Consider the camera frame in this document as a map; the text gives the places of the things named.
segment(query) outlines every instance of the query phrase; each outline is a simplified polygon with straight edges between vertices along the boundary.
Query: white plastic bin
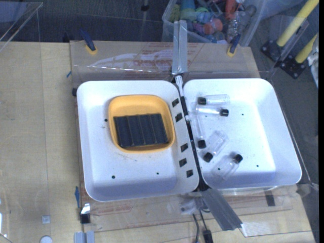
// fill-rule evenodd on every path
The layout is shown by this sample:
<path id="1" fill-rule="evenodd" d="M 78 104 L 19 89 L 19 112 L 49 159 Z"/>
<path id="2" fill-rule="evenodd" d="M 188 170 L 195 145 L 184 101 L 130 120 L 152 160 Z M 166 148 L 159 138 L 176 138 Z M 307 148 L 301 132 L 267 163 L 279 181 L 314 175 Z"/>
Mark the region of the white plastic bin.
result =
<path id="1" fill-rule="evenodd" d="M 163 42 L 173 41 L 173 23 L 169 21 L 172 8 L 178 0 L 170 0 L 167 8 L 162 16 L 163 20 Z M 289 9 L 303 0 L 244 0 L 244 5 L 255 5 L 257 12 L 252 18 L 249 27 L 243 33 L 240 44 L 248 46 L 258 25 L 262 19 L 278 14 L 286 9 Z M 210 41 L 194 32 L 188 32 L 188 42 L 190 43 L 210 43 Z"/>

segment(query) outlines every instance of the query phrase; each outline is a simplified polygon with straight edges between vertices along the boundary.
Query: metal rod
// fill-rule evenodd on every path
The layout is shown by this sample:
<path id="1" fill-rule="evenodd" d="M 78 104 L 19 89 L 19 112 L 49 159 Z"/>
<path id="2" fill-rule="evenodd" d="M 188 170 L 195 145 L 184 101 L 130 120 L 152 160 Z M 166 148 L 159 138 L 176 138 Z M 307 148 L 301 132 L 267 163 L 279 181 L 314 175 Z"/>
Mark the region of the metal rod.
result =
<path id="1" fill-rule="evenodd" d="M 297 63 L 303 63 L 309 53 L 312 51 L 312 48 L 313 48 L 313 44 L 314 44 L 314 41 L 317 37 L 317 34 L 309 41 L 309 43 L 297 54 L 297 56 L 295 57 L 295 60 Z"/>
<path id="2" fill-rule="evenodd" d="M 291 36 L 297 31 L 299 26 L 304 22 L 308 15 L 314 10 L 318 5 L 319 0 L 308 0 L 303 8 L 298 12 L 296 17 L 290 23 L 290 25 L 285 29 L 281 36 L 277 39 L 276 43 L 278 46 L 283 47 Z"/>

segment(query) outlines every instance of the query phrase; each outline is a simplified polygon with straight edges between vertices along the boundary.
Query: wooden table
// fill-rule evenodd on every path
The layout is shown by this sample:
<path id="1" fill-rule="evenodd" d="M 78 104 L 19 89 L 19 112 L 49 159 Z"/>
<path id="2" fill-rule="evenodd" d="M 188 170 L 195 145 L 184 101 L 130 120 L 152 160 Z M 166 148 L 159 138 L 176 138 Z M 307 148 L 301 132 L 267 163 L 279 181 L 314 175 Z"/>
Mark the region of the wooden table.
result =
<path id="1" fill-rule="evenodd" d="M 250 48 L 243 54 L 257 71 Z M 44 235 L 68 243 L 83 230 L 74 196 L 80 178 L 70 60 L 69 44 L 64 43 L 12 42 L 0 54 L 1 233 L 14 243 L 39 242 Z M 295 221 L 301 232 L 244 238 L 237 229 L 213 233 L 214 241 L 314 242 L 301 199 L 294 192 L 292 196 L 292 210 L 246 215 L 243 221 L 262 226 L 273 219 L 281 231 Z M 208 225 L 217 226 L 213 220 Z M 195 230 L 193 222 L 184 222 L 103 231 L 95 238 L 96 243 L 152 243 L 170 234 L 188 237 Z"/>

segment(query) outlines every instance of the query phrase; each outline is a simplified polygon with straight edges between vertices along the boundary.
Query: glass vial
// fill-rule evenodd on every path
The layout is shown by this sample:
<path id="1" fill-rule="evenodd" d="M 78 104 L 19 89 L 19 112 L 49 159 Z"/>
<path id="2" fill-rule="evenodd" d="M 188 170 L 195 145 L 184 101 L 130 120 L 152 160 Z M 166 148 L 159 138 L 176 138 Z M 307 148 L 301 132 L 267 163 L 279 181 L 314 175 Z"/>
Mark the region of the glass vial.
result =
<path id="1" fill-rule="evenodd" d="M 198 148 L 206 148 L 205 133 L 200 115 L 191 116 L 191 127 Z"/>
<path id="2" fill-rule="evenodd" d="M 200 105 L 195 104 L 193 108 L 194 114 L 211 114 L 211 115 L 220 115 L 227 117 L 229 115 L 229 110 L 215 105 Z"/>
<path id="3" fill-rule="evenodd" d="M 228 105 L 230 98 L 229 95 L 207 95 L 199 96 L 197 102 L 199 105 Z"/>
<path id="4" fill-rule="evenodd" d="M 235 173 L 242 160 L 243 157 L 240 154 L 236 154 L 234 157 L 223 157 L 213 168 L 214 181 L 219 184 L 227 180 Z"/>
<path id="5" fill-rule="evenodd" d="M 214 157 L 218 156 L 228 143 L 229 139 L 223 131 L 215 131 L 211 137 L 208 138 L 208 141 L 211 143 L 202 156 L 206 162 L 210 162 Z"/>

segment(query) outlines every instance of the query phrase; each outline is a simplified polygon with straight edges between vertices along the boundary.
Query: plastic container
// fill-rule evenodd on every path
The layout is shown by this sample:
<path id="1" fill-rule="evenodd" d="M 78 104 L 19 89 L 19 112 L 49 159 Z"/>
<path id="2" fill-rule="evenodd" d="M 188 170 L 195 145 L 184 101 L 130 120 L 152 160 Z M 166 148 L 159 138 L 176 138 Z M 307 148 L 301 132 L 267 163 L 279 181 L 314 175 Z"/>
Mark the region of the plastic container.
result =
<path id="1" fill-rule="evenodd" d="M 178 0 L 170 0 L 167 8 L 162 16 L 163 20 L 163 42 L 172 42 L 173 41 L 173 23 L 170 22 L 170 16 L 172 13 L 172 8 L 175 4 L 177 4 Z M 240 44 L 241 46 L 248 46 L 252 36 L 258 27 L 258 24 L 261 20 L 261 16 L 263 15 L 263 7 L 265 0 L 244 0 L 244 6 L 254 5 L 257 8 L 255 16 L 252 18 L 249 27 L 242 34 Z M 190 43 L 211 43 L 210 39 L 203 37 L 195 32 L 188 32 L 188 42 Z"/>
<path id="2" fill-rule="evenodd" d="M 196 142 L 197 147 L 206 148 L 205 132 L 203 126 L 201 125 L 201 116 L 192 115 L 190 119 L 194 133 L 194 140 Z"/>
<path id="3" fill-rule="evenodd" d="M 239 163 L 243 160 L 241 154 L 234 156 L 224 156 L 213 168 L 212 173 L 215 177 L 215 183 L 222 183 L 232 176 L 239 167 Z"/>
<path id="4" fill-rule="evenodd" d="M 278 14 L 284 10 L 287 10 L 297 4 L 302 0 L 244 0 L 243 5 L 247 7 L 248 5 L 254 5 L 257 8 L 256 14 L 251 19 L 251 23 L 247 29 L 242 34 L 240 45 L 248 46 L 258 25 L 262 19 L 268 18 L 275 14 Z M 166 10 L 162 16 L 163 20 L 163 42 L 173 41 L 173 23 L 170 22 L 170 16 L 172 13 L 172 8 L 177 4 L 178 0 L 170 0 Z M 188 42 L 190 43 L 211 43 L 211 39 L 203 37 L 195 32 L 188 32 Z"/>
<path id="5" fill-rule="evenodd" d="M 280 186 L 299 181 L 302 175 L 287 124 L 272 85 L 260 78 L 192 79 L 183 93 L 189 112 L 200 95 L 226 94 L 230 97 L 230 115 L 203 116 L 206 144 L 215 130 L 225 132 L 229 141 L 220 154 L 208 163 L 203 160 L 206 149 L 197 149 L 201 174 L 211 188 Z M 239 152 L 244 160 L 235 173 L 221 184 L 212 173 L 218 160 Z"/>
<path id="6" fill-rule="evenodd" d="M 121 132 L 118 135 L 118 125 L 115 118 L 118 117 L 125 117 L 130 118 L 131 116 L 136 117 L 139 115 L 144 116 L 143 114 L 161 114 L 162 118 L 162 126 L 165 126 L 165 132 L 167 137 L 167 143 L 162 144 L 155 144 L 155 145 L 137 145 L 132 147 L 122 147 L 120 144 L 120 137 L 121 135 L 125 137 L 125 140 L 127 140 L 126 133 L 128 134 L 128 137 L 131 138 L 131 140 L 138 141 L 139 144 L 141 139 L 144 137 L 144 133 L 140 132 L 141 130 L 145 129 L 148 130 L 148 127 L 137 127 L 139 125 L 139 120 L 136 119 L 132 122 L 130 122 L 130 119 L 128 119 L 126 122 L 129 124 L 128 127 L 121 129 Z M 174 131 L 174 125 L 172 122 L 172 116 L 169 111 L 167 103 L 158 96 L 154 95 L 124 95 L 124 96 L 117 96 L 111 100 L 109 103 L 109 109 L 107 111 L 108 116 L 108 122 L 110 127 L 110 133 L 112 137 L 112 141 L 120 151 L 125 153 L 152 153 L 152 152 L 159 152 L 162 150 L 165 150 L 169 147 L 171 147 L 175 141 L 175 131 Z M 135 123 L 135 128 L 137 128 L 138 132 L 132 132 L 130 127 L 132 126 L 131 123 Z M 154 131 L 155 135 L 158 135 L 161 131 L 157 132 Z"/>
<path id="7" fill-rule="evenodd" d="M 202 153 L 203 160 L 209 163 L 214 157 L 217 157 L 228 143 L 228 140 L 227 135 L 223 131 L 215 131 L 208 138 L 210 145 Z"/>
<path id="8" fill-rule="evenodd" d="M 219 115 L 227 117 L 229 115 L 229 110 L 218 105 L 201 105 L 195 104 L 193 106 L 193 114 L 196 115 Z"/>
<path id="9" fill-rule="evenodd" d="M 228 105 L 230 98 L 228 95 L 207 95 L 199 96 L 197 102 L 200 105 Z"/>
<path id="10" fill-rule="evenodd" d="M 188 193 L 199 175 L 179 92 L 163 80 L 90 81 L 77 89 L 85 188 L 96 201 Z M 122 115 L 160 113 L 173 143 L 163 150 L 125 151 L 114 142 L 113 121 Z"/>

